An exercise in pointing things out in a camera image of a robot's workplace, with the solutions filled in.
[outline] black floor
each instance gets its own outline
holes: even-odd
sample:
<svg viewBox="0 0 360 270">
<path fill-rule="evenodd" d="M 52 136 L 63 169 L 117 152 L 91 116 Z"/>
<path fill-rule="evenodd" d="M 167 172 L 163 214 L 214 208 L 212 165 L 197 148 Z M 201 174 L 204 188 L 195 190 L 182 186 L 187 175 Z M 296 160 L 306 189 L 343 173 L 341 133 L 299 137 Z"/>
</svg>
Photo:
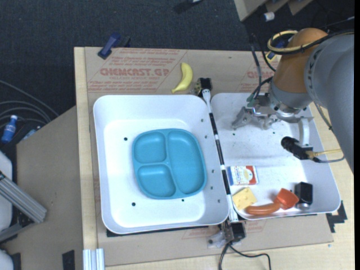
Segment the black floor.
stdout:
<svg viewBox="0 0 360 270">
<path fill-rule="evenodd" d="M 354 16 L 354 0 L 315 0 L 295 16 L 284 6 L 270 22 L 261 19 L 264 6 L 241 22 L 233 0 L 203 0 L 179 11 L 184 1 L 0 0 L 0 81 L 61 114 L 75 105 L 74 47 L 103 46 L 113 32 L 129 35 L 137 48 L 248 51 L 249 33 L 264 46 L 273 33 Z M 346 28 L 354 28 L 354 20 L 324 29 Z M 17 114 L 12 109 L 20 106 L 13 101 L 33 103 L 0 83 L 0 127 Z M 24 110 L 19 115 L 37 114 Z"/>
</svg>

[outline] blue bottle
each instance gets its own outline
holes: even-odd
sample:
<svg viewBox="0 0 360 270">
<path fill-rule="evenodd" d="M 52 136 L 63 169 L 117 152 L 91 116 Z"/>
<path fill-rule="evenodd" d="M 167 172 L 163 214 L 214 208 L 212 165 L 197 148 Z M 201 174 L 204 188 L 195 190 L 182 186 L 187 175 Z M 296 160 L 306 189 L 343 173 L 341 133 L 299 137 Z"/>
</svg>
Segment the blue bottle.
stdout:
<svg viewBox="0 0 360 270">
<path fill-rule="evenodd" d="M 6 144 L 12 140 L 16 131 L 16 121 L 17 121 L 17 116 L 11 115 L 10 122 L 5 126 L 4 134 L 1 137 L 2 143 Z"/>
</svg>

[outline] yellow banana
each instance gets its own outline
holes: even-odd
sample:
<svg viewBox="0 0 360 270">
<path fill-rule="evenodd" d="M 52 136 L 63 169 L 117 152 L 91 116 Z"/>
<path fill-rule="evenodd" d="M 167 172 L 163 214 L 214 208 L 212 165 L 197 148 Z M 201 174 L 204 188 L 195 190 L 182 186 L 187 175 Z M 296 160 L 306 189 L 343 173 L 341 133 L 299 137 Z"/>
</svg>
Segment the yellow banana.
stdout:
<svg viewBox="0 0 360 270">
<path fill-rule="evenodd" d="M 190 86 L 190 83 L 192 81 L 192 69 L 188 63 L 181 63 L 181 71 L 181 81 L 174 89 L 171 90 L 172 94 L 174 94 L 176 91 L 186 90 Z"/>
</svg>

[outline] blue plate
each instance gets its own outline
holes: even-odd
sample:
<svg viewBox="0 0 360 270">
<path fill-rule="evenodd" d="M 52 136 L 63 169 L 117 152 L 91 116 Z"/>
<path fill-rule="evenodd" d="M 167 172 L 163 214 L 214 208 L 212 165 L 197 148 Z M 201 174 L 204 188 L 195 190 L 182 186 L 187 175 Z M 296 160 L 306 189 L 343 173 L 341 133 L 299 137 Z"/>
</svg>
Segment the blue plate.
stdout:
<svg viewBox="0 0 360 270">
<path fill-rule="evenodd" d="M 199 142 L 183 129 L 144 132 L 132 145 L 136 180 L 153 199 L 175 199 L 199 193 L 206 184 L 206 168 Z"/>
</svg>

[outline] yellow sponge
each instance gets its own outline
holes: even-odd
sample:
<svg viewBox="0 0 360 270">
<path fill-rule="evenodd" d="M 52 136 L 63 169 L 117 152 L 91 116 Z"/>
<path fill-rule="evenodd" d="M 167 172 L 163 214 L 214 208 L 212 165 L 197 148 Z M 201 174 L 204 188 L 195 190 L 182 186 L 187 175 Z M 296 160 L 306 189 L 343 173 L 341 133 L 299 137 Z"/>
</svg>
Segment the yellow sponge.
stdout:
<svg viewBox="0 0 360 270">
<path fill-rule="evenodd" d="M 232 201 L 234 202 L 237 210 L 242 210 L 250 205 L 253 205 L 253 203 L 257 202 L 257 199 L 250 187 L 247 187 L 232 195 Z"/>
</svg>

